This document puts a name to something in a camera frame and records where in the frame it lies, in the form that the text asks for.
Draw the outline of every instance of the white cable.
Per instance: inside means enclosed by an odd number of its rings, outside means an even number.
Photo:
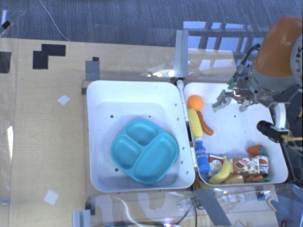
[[[56,25],[52,15],[50,14],[50,12],[47,10],[47,8],[44,6],[43,2],[41,0],[39,0],[39,2],[41,3],[42,7],[46,10],[46,12],[48,13],[49,17],[51,18],[53,24],[55,25],[56,29],[58,30],[58,32],[61,34],[61,36],[66,39],[67,41],[70,41],[68,38],[66,38],[60,31],[60,29],[58,28],[58,26]]]

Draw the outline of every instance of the wooden surface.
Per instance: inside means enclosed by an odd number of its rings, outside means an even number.
[[[43,43],[65,44],[66,56],[50,56],[48,70],[33,70],[33,51],[40,51]],[[72,211],[84,210],[88,194],[81,94],[85,61],[92,60],[93,56],[99,57],[101,74],[112,73],[123,79],[124,73],[140,75],[150,68],[172,62],[174,48],[15,39],[9,39],[5,43],[1,39],[0,44],[6,44],[13,51],[12,65],[18,64],[18,73],[12,70],[13,74],[10,75],[16,82],[7,84],[17,86],[16,109],[10,111],[14,116],[14,150],[9,227],[71,227]],[[199,64],[203,53],[200,58],[197,57],[199,55],[195,52],[195,63]],[[227,76],[233,73],[234,66],[228,70]],[[6,84],[1,81],[0,85],[3,87]],[[70,98],[66,105],[57,101],[63,95]],[[44,201],[48,190],[59,194],[54,205]],[[173,213],[176,219],[182,216],[174,197],[167,198],[164,193],[144,193],[143,196],[144,200],[140,200],[142,196],[136,194],[121,195],[119,199],[123,200],[123,209],[125,203],[128,205],[133,218],[150,218],[146,212],[150,208],[167,216]],[[100,211],[102,208],[115,211],[117,205],[112,201],[113,197],[102,193],[98,197],[101,200]],[[147,205],[145,210],[140,207],[143,204]],[[275,216],[273,211],[264,203],[259,205],[255,205],[259,210],[271,213],[259,212],[259,215],[272,220]],[[7,219],[8,206],[1,206],[0,210],[0,217]],[[250,210],[244,211],[244,220],[249,212]],[[205,212],[201,216],[200,221],[209,223]],[[109,220],[115,217],[125,218],[106,216]],[[182,226],[187,226],[188,221],[193,223],[193,211],[189,218]],[[0,224],[7,226],[5,221],[1,223],[0,220]]]

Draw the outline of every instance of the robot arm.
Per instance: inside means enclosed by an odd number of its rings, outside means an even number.
[[[274,96],[292,85],[302,87],[302,28],[303,19],[285,16],[270,29],[262,46],[255,45],[243,56],[240,66],[228,82],[228,89],[218,96],[213,110],[227,106],[232,99],[240,104],[241,112],[248,106],[261,103],[274,112],[275,125],[260,121],[259,131],[275,142],[281,142],[288,134],[285,128],[286,109],[289,104],[277,103]],[[255,61],[243,75],[245,62],[253,50],[258,50]]]

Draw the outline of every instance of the toy orange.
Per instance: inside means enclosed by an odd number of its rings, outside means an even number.
[[[200,96],[194,95],[191,96],[188,100],[188,107],[193,108],[196,111],[201,110],[203,106],[204,106],[204,100]]]

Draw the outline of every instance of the yellow corn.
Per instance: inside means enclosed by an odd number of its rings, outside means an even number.
[[[194,134],[194,136],[196,138],[202,137],[203,131],[202,131],[199,117],[198,117],[195,109],[193,109],[193,108],[188,109],[188,117],[189,117],[189,122],[190,122],[190,128],[191,128],[191,131]]]

